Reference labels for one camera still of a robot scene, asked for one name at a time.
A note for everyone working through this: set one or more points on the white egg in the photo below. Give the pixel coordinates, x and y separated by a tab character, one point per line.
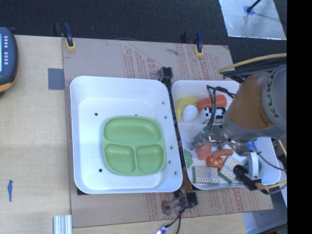
190	113

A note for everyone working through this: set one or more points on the orange carrot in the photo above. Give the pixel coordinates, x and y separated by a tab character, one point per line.
218	101

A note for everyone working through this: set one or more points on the green grapes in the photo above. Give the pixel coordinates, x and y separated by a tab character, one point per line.
188	157

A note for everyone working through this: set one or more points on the green divided plate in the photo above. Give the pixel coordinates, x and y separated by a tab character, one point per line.
132	135

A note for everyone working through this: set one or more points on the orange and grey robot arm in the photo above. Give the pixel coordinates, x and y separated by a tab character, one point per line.
251	101

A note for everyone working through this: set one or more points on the yellow banana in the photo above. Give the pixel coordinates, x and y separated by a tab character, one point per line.
181	105

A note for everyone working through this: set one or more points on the white plastic tray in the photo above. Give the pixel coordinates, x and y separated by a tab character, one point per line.
95	140
267	160

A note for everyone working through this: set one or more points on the pink toy meat slice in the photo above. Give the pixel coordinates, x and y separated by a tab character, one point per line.
204	152

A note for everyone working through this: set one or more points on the green broccoli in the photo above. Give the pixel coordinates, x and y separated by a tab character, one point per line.
259	166

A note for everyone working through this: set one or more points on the orange red sausage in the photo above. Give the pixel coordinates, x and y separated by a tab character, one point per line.
225	152

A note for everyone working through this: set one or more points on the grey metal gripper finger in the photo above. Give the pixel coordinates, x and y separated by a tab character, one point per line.
217	144
198	141

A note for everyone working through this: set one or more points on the black cylinder on white bracket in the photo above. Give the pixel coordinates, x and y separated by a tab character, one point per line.
252	163

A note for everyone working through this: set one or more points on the thin black and white rod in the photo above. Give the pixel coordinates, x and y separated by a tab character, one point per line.
176	128

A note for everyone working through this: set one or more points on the black spotted white carton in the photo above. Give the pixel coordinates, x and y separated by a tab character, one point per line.
206	114

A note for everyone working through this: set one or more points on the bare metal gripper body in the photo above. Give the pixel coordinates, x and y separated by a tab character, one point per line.
219	131

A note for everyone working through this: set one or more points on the orange patterned white green carton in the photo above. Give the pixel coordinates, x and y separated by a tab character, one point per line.
206	175
228	170

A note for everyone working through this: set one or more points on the brown cardboard board red print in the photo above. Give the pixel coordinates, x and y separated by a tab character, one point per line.
114	57

